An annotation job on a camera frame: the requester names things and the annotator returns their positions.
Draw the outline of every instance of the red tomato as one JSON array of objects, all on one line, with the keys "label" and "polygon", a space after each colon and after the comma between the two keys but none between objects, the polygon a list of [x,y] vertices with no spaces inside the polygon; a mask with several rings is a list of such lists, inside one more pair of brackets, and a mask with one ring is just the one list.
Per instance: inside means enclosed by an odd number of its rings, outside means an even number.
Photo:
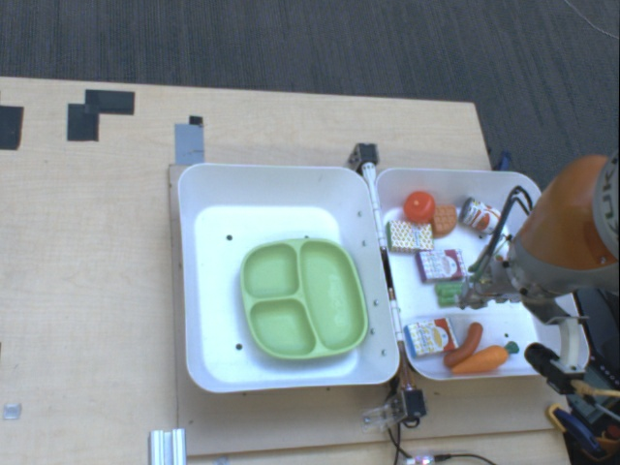
[{"label": "red tomato", "polygon": [[407,218],[416,224],[428,224],[435,214],[435,199],[425,191],[415,191],[403,205]]}]

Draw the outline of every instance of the hot dog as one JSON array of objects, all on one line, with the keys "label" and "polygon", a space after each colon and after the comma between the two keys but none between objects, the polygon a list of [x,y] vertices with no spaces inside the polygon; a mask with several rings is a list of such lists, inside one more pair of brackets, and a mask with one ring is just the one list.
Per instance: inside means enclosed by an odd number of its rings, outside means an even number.
[{"label": "hot dog", "polygon": [[470,324],[467,330],[467,337],[465,341],[461,343],[461,346],[456,350],[449,352],[444,356],[444,365],[452,368],[457,363],[460,363],[465,358],[474,354],[474,351],[478,347],[482,338],[482,324],[473,322]]}]

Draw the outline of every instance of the green divided plate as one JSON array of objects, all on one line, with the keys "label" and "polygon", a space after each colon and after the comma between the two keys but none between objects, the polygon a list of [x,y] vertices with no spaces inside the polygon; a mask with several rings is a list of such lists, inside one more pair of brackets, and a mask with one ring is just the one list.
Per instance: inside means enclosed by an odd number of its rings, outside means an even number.
[{"label": "green divided plate", "polygon": [[368,329],[356,267],[332,241],[288,239],[255,248],[241,266],[241,291],[254,340],[274,357],[341,354]]}]

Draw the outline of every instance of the can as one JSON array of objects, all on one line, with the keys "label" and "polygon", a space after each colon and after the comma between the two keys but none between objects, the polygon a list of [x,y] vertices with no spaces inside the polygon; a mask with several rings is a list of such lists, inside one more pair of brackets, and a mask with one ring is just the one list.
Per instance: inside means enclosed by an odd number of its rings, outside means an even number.
[{"label": "can", "polygon": [[473,198],[468,198],[461,208],[458,220],[474,228],[476,231],[493,234],[501,217],[502,213],[497,208],[493,208]]}]

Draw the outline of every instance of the wooden table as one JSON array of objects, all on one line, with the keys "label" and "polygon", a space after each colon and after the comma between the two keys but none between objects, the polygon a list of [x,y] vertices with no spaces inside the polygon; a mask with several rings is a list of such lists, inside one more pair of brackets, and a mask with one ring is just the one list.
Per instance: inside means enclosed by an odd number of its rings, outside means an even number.
[{"label": "wooden table", "polygon": [[[67,105],[82,104],[86,89],[135,92],[135,114],[101,115],[98,142],[67,141]],[[380,168],[489,169],[471,104],[3,77],[0,105],[24,107],[19,149],[0,150],[0,404],[22,405],[19,419],[0,421],[2,463],[146,463],[151,430],[184,426],[173,322],[174,124],[203,117],[210,162],[342,166],[357,142],[375,142]],[[418,382],[429,415],[404,435],[411,453],[567,463],[543,414],[561,399],[542,379]],[[308,411],[317,397],[309,391],[294,395],[308,396]],[[333,411],[353,419],[385,391],[334,389]],[[252,427],[224,411],[242,396],[202,396],[206,430],[188,429],[190,463],[393,458],[383,434],[334,428],[329,414],[319,423],[294,418],[284,392],[269,395],[280,411],[253,415]]]}]

